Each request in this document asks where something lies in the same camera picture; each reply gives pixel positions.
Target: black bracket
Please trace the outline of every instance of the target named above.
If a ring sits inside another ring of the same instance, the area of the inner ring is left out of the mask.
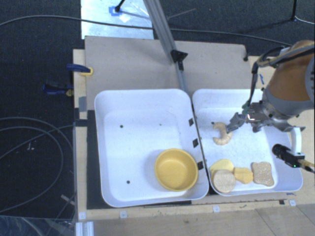
[[[171,56],[174,63],[178,63],[178,67],[181,71],[184,70],[183,60],[187,57],[188,53],[183,53],[177,50],[171,51]]]

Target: yellow clamp pad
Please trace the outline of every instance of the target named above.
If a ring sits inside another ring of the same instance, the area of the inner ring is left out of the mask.
[[[90,70],[89,73],[80,73],[80,75],[82,75],[82,76],[91,76],[93,74],[93,68],[88,67],[88,69]]]

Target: wooden table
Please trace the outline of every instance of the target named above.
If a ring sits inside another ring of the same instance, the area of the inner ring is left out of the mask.
[[[147,45],[151,50],[144,49],[142,44]],[[189,53],[184,61],[184,68],[190,96],[198,87],[249,89],[251,66],[257,57],[250,57],[248,62],[244,62],[245,47],[197,42],[177,42],[176,44],[180,51]],[[136,89],[147,88],[148,85],[151,88],[178,87],[176,80],[172,77],[176,77],[172,65],[161,61],[164,59],[164,54],[157,40],[90,37],[86,39],[85,50],[73,51],[73,63],[86,65],[87,60],[100,59],[98,62],[104,67],[102,71],[99,67],[93,67],[94,75],[92,76],[100,78],[101,74],[106,74],[110,78],[105,86],[100,86],[100,91],[133,88],[132,83],[126,85],[125,78],[120,77],[119,81],[113,81],[117,75],[117,70],[111,69],[117,60],[113,58],[115,48],[122,48],[124,45],[133,47],[132,50],[129,49],[130,53],[125,53],[128,59],[117,61],[120,65],[125,62],[130,68],[126,68],[126,78],[132,77],[134,66],[139,66],[138,60],[148,62],[147,65],[150,65],[153,71],[155,66],[170,67],[168,71],[161,72],[160,70],[159,75],[162,78],[160,83],[154,85],[148,82],[147,84],[140,83],[137,84]],[[93,46],[103,54],[93,54]],[[110,53],[104,55],[104,50],[109,48]],[[273,69],[263,68],[259,70],[259,73],[263,76],[266,86],[273,74]],[[85,120],[87,110],[93,108],[93,96],[97,92],[93,90],[89,92],[87,85],[90,78],[81,76],[79,73],[74,73],[73,76],[74,107],[79,109],[79,118]],[[261,81],[258,81],[257,88],[262,86]],[[307,127],[302,133],[302,151],[306,159],[314,161],[314,111],[305,111],[299,118],[292,119],[290,123]],[[223,233],[225,235],[311,235],[315,230],[315,179],[313,174],[306,171],[302,171],[304,180],[302,188],[292,193],[233,197],[208,195],[201,200],[192,201],[192,204],[188,206],[87,209],[87,128],[84,125],[75,127],[74,163],[78,221],[94,221],[95,235],[222,235]]]

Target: dark background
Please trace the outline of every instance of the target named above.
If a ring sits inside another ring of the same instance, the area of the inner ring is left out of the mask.
[[[293,22],[293,0],[160,0],[166,16],[190,9],[193,12],[169,19],[171,28],[243,33],[293,44],[314,40],[314,25]],[[80,0],[0,0],[0,24],[28,15],[62,15],[80,18]],[[315,0],[299,0],[296,15],[314,22]],[[174,31],[175,40],[244,44],[251,55],[279,46],[277,43],[223,34]],[[25,19],[0,27],[0,118],[30,117],[61,127],[73,124],[73,98],[48,96],[46,80],[70,84],[66,72],[72,50],[84,48],[81,24],[66,19]],[[0,120],[0,129],[27,125],[50,130],[28,120]],[[64,130],[72,140],[71,128]],[[16,129],[0,132],[0,156],[39,133]],[[73,154],[63,137],[56,135],[64,153],[61,177],[40,198],[0,215],[55,218],[74,193]],[[26,144],[0,160],[0,211],[44,191],[55,179],[60,153],[50,138]],[[70,218],[69,205],[60,218]]]

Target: yellow bowl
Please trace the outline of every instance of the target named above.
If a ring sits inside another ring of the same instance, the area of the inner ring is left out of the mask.
[[[164,150],[156,159],[154,171],[159,183],[171,191],[188,190],[198,178],[196,161],[178,148]]]

